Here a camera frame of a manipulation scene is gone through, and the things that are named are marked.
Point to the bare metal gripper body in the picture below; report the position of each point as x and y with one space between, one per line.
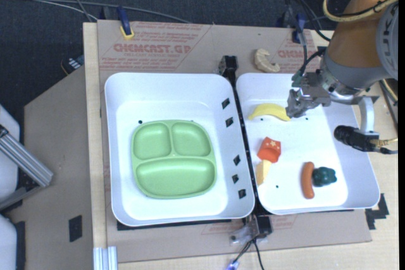
314 90

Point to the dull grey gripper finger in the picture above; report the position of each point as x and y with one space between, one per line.
305 107
293 102

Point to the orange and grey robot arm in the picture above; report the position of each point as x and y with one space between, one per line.
354 38

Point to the yellow banana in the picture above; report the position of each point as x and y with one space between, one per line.
269 111

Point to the white plastic tray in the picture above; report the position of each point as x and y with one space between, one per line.
297 142
177 95

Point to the beige croissant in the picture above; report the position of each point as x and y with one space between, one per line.
262 60

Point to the thin black rod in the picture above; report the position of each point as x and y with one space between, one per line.
243 123

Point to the dark green broccoli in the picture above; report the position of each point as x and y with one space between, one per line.
324 177

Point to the orange sausage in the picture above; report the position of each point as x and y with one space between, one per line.
307 181

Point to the yellow cheese wedge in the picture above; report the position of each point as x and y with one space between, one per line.
262 172

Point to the brown cardboard board red print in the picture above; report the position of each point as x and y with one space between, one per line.
177 47

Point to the green divided plate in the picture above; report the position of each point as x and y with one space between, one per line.
174 161

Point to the black cylinder on white bracket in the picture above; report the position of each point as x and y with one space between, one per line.
354 137

